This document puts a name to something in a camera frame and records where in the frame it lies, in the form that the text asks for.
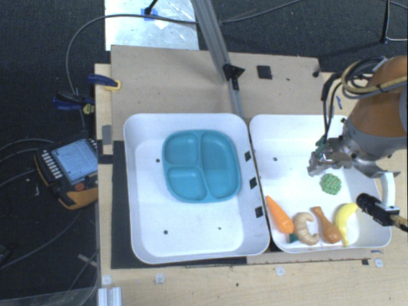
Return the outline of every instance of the white tray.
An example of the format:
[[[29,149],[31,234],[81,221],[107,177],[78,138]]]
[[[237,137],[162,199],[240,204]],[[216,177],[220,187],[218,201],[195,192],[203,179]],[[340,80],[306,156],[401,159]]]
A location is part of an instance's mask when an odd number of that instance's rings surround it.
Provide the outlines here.
[[[183,130],[211,129],[235,145],[242,185],[236,196],[217,203],[185,203],[167,190],[161,161],[163,142]],[[236,115],[137,114],[124,125],[131,244],[148,264],[261,254],[270,243],[245,122]]]
[[[341,135],[342,116],[331,122],[329,137]],[[264,195],[270,195],[290,216],[298,212],[310,212],[310,208],[320,206],[325,216],[334,222],[341,204],[355,201],[360,193],[379,198],[373,179],[352,169],[327,170],[342,181],[342,189],[337,195],[329,195],[321,190],[321,175],[310,177],[307,173],[310,153],[316,149],[315,142],[323,134],[321,115],[259,115],[250,123],[252,145],[261,186]],[[315,215],[314,222],[308,222],[311,233],[319,232],[321,225]],[[285,252],[327,251],[342,248],[382,247],[391,240],[390,227],[383,227],[360,209],[347,222],[349,245],[342,242],[328,244],[321,239],[315,246],[300,242],[289,243],[288,235],[281,233],[272,220],[272,239]]]

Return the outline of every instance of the black mat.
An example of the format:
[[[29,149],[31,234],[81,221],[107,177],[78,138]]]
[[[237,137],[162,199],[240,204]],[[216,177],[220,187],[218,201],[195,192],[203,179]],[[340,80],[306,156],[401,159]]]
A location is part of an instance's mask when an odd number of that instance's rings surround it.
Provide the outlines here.
[[[112,268],[150,268],[163,266],[242,265],[246,258],[206,259],[163,265],[141,262],[132,251],[129,223],[128,181],[124,142],[113,143]]]

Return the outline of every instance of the wooden table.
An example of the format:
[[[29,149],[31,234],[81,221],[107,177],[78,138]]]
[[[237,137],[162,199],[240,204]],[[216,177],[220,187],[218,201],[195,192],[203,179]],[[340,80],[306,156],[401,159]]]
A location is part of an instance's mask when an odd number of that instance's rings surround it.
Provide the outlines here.
[[[246,69],[239,80],[246,121],[261,113],[321,114],[319,95],[328,74],[312,76],[317,60],[252,54],[230,57],[234,65]],[[257,65],[271,66],[273,79],[260,80]],[[127,100],[119,107],[114,95],[118,92],[96,86],[96,129],[104,154],[112,153],[112,140],[122,139],[121,125],[128,115],[231,111],[227,87],[217,78],[208,52],[113,47],[112,67],[98,64],[96,73],[121,80],[121,93]],[[342,98],[342,105],[342,113],[348,115],[353,102]],[[112,129],[111,137],[103,136],[103,126]],[[396,178],[396,205],[407,217],[406,150],[379,164],[402,171]],[[396,228],[390,244],[375,252],[264,253],[248,258],[251,265],[112,270],[110,164],[99,165],[98,207],[101,274],[112,276],[112,285],[122,288],[123,305],[383,306],[403,305],[408,300],[407,235]],[[361,259],[368,259],[368,265]],[[384,266],[376,266],[375,259]],[[278,266],[284,275],[277,275]],[[155,283],[158,273],[165,275],[164,284]]]

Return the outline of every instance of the toy carrot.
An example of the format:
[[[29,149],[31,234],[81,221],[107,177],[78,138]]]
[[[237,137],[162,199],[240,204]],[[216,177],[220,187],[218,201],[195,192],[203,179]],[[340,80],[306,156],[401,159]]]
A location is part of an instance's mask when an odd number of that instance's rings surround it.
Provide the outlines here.
[[[295,230],[291,218],[283,211],[283,209],[273,200],[270,196],[266,196],[266,204],[268,204],[269,211],[271,212],[275,223],[281,232],[291,234]]]

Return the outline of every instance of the toy banana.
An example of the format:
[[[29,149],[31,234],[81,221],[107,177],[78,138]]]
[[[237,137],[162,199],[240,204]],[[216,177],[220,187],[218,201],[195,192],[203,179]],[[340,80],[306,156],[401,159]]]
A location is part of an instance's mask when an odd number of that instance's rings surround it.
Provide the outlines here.
[[[336,215],[336,227],[340,230],[343,238],[343,242],[345,246],[349,245],[349,241],[347,240],[347,220],[349,216],[356,212],[358,206],[355,203],[347,203],[340,207],[340,210],[337,212]]]

